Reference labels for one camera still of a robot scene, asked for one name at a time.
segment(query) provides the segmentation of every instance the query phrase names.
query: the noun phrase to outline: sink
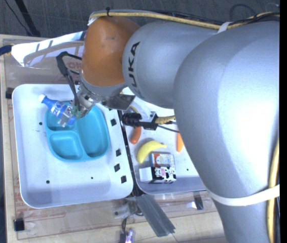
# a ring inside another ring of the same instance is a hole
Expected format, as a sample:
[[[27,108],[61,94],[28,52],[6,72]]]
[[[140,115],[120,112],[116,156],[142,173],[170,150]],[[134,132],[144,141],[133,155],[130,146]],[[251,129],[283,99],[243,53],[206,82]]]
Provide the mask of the sink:
[[[97,104],[89,113],[89,123],[80,119],[75,127],[64,130],[53,115],[47,115],[46,105],[38,101],[40,94],[60,101],[73,99],[68,85],[24,84],[13,92],[24,202],[40,209],[127,197],[133,180],[117,111]],[[100,124],[95,121],[102,121],[99,116],[107,128],[107,137],[102,135],[96,143]]]

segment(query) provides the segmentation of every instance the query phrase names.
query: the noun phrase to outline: wooden table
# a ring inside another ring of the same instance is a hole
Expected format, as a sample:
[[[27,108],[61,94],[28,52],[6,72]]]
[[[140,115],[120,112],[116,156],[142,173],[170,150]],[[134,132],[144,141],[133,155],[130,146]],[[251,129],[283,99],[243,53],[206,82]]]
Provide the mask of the wooden table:
[[[43,38],[0,34],[0,47],[41,40]],[[37,210],[27,206],[20,197],[13,107],[12,100],[7,99],[7,91],[24,83],[59,82],[59,73],[22,69],[11,55],[0,57],[7,242],[117,243],[122,220],[112,218],[111,207],[122,200]],[[135,242],[225,242],[222,223],[212,200],[205,191],[198,194],[204,204],[203,210],[199,211],[188,205],[194,200],[193,192],[155,197],[175,226],[174,234],[157,237],[146,219],[140,216],[129,218],[126,229],[134,231]],[[24,220],[24,231],[14,230],[14,220],[18,218]]]

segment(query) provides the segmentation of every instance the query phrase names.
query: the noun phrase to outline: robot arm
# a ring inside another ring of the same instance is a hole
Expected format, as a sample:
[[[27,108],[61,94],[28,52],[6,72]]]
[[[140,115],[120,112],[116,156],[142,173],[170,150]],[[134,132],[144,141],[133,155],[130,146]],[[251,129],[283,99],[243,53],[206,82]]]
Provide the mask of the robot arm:
[[[174,109],[205,186],[225,198],[269,187],[279,137],[279,22],[217,30],[175,22],[141,28],[101,17],[87,31],[78,92],[84,116],[94,103],[127,108],[141,99]],[[273,242],[267,204],[214,201],[229,242]]]

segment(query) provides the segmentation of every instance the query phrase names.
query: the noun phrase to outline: small box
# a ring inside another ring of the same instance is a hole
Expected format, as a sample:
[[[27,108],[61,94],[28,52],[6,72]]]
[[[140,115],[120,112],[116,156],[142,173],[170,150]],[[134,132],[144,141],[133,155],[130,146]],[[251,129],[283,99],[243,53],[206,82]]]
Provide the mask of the small box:
[[[151,153],[150,154],[151,167],[167,167],[175,170],[175,160],[173,154],[165,153]]]
[[[171,184],[176,181],[175,168],[147,167],[139,169],[140,181],[149,184]]]

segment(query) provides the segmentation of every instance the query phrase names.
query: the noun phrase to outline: white bottle cap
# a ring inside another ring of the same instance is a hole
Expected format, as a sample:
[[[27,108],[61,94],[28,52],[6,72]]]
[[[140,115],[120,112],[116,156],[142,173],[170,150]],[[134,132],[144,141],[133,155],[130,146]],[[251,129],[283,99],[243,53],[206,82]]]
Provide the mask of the white bottle cap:
[[[46,97],[45,94],[40,94],[39,101],[42,103],[43,99]]]

